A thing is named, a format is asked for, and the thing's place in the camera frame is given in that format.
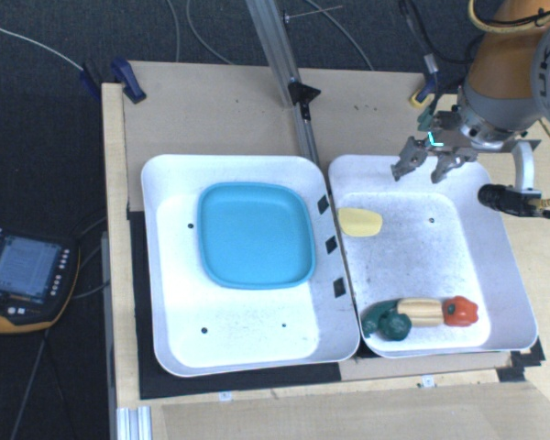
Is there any pale yellow oval slice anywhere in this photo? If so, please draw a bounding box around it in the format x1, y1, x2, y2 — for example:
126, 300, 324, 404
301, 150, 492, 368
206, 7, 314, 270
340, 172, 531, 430
337, 206, 384, 238

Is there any dark green toy vegetable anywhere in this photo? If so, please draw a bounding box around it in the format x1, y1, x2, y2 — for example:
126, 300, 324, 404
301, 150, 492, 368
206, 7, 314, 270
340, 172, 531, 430
360, 299, 413, 343

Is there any white plastic tray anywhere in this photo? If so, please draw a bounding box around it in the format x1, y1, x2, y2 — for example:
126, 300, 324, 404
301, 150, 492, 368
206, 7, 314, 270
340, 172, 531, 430
326, 153, 540, 359
139, 153, 362, 379

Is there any beige toy bread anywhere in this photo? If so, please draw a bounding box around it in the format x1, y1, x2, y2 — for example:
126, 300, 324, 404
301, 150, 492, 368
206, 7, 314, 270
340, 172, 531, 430
396, 296, 445, 328

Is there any red toy pepper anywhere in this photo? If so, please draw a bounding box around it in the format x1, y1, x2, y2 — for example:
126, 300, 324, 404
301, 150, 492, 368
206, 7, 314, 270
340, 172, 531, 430
441, 294, 480, 328

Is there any brown cardboard board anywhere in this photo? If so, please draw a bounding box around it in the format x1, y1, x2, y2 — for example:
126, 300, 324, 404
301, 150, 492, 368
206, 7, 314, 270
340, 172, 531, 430
122, 60, 512, 382

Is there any black cylinder on white bracket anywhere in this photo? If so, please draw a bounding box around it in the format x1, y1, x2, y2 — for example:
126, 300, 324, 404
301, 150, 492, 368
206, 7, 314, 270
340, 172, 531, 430
477, 138, 545, 218

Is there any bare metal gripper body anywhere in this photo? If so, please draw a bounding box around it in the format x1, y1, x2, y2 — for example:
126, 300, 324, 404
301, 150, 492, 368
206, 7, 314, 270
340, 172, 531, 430
420, 105, 529, 160

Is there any blue plate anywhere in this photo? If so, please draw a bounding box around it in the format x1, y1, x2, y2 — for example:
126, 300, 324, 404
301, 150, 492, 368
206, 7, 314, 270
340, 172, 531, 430
196, 181, 317, 292

